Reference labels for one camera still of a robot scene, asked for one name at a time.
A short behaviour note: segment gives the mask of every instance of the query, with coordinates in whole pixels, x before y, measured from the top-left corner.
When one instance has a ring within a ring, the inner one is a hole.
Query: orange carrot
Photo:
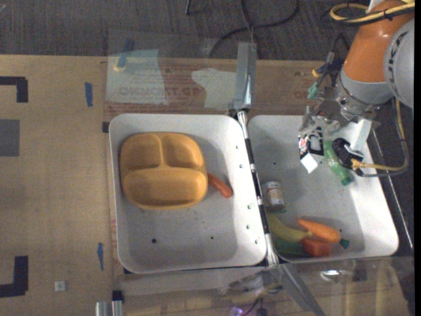
[[[327,241],[331,244],[337,244],[339,241],[341,241],[341,233],[332,227],[304,219],[298,219],[297,222],[302,227],[309,230],[315,236],[323,239],[324,241]]]
[[[212,173],[208,172],[208,183],[214,186],[225,198],[229,198],[232,196],[231,188],[225,184],[221,179],[217,176],[214,176]]]
[[[313,257],[329,256],[332,245],[316,239],[304,238],[300,241],[304,251]]]

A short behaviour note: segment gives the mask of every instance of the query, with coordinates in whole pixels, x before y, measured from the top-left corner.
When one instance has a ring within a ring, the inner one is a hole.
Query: yellow banana
[[[290,228],[281,222],[275,214],[267,214],[269,230],[275,234],[279,239],[292,242],[300,242],[303,238],[307,236],[312,236],[312,232],[307,231],[303,232],[302,230],[297,230]]]

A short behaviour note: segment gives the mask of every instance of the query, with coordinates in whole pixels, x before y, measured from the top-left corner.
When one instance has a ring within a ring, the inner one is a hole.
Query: green bottle
[[[337,155],[332,148],[332,141],[323,141],[324,158],[328,162],[330,169],[336,173],[341,179],[342,185],[346,186],[353,181],[353,177],[349,169],[343,167],[337,160]]]

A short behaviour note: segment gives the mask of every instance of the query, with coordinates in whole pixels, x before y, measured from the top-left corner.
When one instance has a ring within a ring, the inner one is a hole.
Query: gray square
[[[19,120],[0,119],[0,157],[19,156]]]

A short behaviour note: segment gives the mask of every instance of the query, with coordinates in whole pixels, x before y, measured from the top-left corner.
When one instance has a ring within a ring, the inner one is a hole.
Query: can
[[[269,212],[285,212],[285,198],[281,182],[273,181],[263,184],[265,207]]]

